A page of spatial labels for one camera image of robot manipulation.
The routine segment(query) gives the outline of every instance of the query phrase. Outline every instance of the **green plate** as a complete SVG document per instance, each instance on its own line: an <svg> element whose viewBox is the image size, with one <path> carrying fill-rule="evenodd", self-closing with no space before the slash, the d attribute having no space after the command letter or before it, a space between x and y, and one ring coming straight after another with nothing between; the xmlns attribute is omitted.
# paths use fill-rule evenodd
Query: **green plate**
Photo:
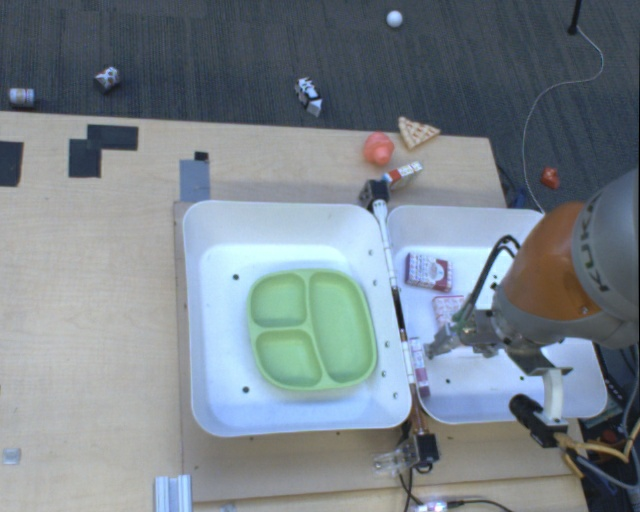
<svg viewBox="0 0 640 512"><path fill-rule="evenodd" d="M342 272L301 269L264 276L251 287L247 316L258 368L276 386L352 386L375 367L367 301Z"/></svg>

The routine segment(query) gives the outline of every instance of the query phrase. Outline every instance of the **ping pong ball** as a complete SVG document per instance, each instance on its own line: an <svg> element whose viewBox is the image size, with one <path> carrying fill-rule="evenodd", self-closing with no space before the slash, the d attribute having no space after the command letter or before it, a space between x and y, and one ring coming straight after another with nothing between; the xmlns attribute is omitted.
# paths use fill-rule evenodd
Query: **ping pong ball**
<svg viewBox="0 0 640 512"><path fill-rule="evenodd" d="M391 11L387 14L387 25L391 28L398 28L402 25L402 14L400 11Z"/></svg>

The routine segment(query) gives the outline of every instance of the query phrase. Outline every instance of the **toy pizza slice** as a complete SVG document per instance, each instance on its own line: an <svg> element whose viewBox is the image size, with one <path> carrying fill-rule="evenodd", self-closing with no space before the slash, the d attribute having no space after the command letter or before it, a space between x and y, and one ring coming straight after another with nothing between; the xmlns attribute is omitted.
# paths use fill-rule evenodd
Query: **toy pizza slice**
<svg viewBox="0 0 640 512"><path fill-rule="evenodd" d="M398 118L398 128L400 128L400 135L402 135L402 139L408 149L413 149L440 134L438 128L410 121L406 117Z"/></svg>

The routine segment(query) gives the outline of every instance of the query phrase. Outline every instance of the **wooden table surface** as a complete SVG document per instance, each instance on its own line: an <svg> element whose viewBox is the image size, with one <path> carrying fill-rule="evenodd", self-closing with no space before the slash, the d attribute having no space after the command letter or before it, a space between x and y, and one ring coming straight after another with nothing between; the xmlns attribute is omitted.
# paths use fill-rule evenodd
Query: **wooden table surface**
<svg viewBox="0 0 640 512"><path fill-rule="evenodd" d="M138 150L104 150L100 179L69 178L69 139L86 138L88 124L137 126ZM362 160L367 135L0 112L0 141L24 143L19 186L0 187L0 448L22 450L19 465L0 465L1 510L151 511L154 478L189 469L174 255L179 161L209 153L216 199L355 203L365 180L381 174ZM425 167L392 206L504 206L486 139L440 136L409 153L390 135L397 150L388 168L414 160ZM418 480L418 496L484 496L517 511L586 510L559 454L538 448L519 425L479 425L455 436L433 428L445 439L443 469ZM379 435L341 436L340 450L368 457L362 447ZM277 458L278 443L288 441L269 442L260 440ZM324 451L318 443L310 453ZM233 460L221 463L233 474ZM295 472L296 459L290 464ZM271 492L269 479L240 473L228 496L194 509L217 511L228 501L256 512L400 511L404 504L393 479L337 485L320 472L319 481L300 474L287 487L272 473ZM207 495L206 485L194 480L198 495Z"/></svg>

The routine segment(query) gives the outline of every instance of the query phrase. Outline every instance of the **gray carpet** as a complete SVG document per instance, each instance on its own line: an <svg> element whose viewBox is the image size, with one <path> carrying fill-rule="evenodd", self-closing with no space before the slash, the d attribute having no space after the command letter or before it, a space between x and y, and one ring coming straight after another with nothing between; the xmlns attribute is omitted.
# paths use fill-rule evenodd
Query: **gray carpet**
<svg viewBox="0 0 640 512"><path fill-rule="evenodd" d="M579 25L605 69L546 95L531 119L528 172L546 209L638 165L638 7L583 4ZM391 8L405 16L398 30L385 24ZM567 35L572 10L573 0L4 0L0 84L35 89L38 110L55 113L372 131L405 115L488 137L513 201L534 99L600 64ZM108 65L124 83L103 97L92 77ZM293 93L307 75L326 100L318 119ZM546 165L559 169L557 191L538 184Z"/></svg>

